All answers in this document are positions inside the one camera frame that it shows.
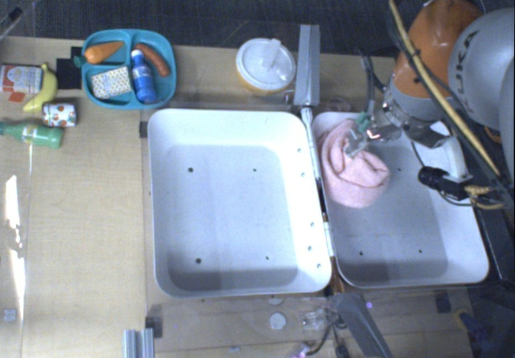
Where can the green bottle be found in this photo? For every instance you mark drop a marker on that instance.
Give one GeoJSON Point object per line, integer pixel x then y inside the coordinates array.
{"type": "Point", "coordinates": [40, 136]}

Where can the white plastic tray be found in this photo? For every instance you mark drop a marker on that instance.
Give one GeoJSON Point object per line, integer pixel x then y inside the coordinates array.
{"type": "Point", "coordinates": [237, 203]}
{"type": "Point", "coordinates": [406, 227]}

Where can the orange carrot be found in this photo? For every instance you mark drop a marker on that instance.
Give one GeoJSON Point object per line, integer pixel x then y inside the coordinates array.
{"type": "Point", "coordinates": [102, 52]}

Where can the pink towel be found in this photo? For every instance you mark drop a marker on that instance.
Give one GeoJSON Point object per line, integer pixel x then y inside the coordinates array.
{"type": "Point", "coordinates": [354, 183]}

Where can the blue divided plate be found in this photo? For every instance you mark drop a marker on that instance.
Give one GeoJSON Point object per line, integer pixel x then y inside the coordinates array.
{"type": "Point", "coordinates": [167, 87]}

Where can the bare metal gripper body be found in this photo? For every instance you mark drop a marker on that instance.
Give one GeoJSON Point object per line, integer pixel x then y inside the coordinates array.
{"type": "Point", "coordinates": [382, 133]}

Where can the black cylinder on white bracket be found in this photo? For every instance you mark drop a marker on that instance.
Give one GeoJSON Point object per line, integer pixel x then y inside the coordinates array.
{"type": "Point", "coordinates": [440, 182]}

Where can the white and orange carton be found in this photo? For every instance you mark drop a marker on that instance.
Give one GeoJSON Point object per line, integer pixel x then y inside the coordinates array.
{"type": "Point", "coordinates": [20, 79]}

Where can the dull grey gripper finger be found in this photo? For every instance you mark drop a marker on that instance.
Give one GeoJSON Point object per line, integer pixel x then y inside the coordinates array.
{"type": "Point", "coordinates": [355, 135]}
{"type": "Point", "coordinates": [352, 150]}

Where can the white can with orange print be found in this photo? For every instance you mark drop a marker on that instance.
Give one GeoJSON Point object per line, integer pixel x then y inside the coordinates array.
{"type": "Point", "coordinates": [59, 114]}

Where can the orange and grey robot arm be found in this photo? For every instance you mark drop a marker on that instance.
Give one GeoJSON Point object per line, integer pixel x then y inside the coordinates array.
{"type": "Point", "coordinates": [479, 67]}

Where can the yellow banana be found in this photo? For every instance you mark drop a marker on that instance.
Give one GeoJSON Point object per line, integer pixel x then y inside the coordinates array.
{"type": "Point", "coordinates": [46, 91]}

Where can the brown sausage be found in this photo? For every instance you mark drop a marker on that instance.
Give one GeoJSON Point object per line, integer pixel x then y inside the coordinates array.
{"type": "Point", "coordinates": [155, 59]}

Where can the blue bottle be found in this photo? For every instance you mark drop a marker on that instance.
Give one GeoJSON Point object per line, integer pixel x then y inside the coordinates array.
{"type": "Point", "coordinates": [142, 81]}

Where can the yellow cup with white lid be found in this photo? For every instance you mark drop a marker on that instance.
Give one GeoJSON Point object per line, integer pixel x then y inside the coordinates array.
{"type": "Point", "coordinates": [263, 64]}

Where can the white yellow-patterned carton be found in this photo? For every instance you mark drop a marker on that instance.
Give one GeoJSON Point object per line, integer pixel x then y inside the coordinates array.
{"type": "Point", "coordinates": [111, 83]}

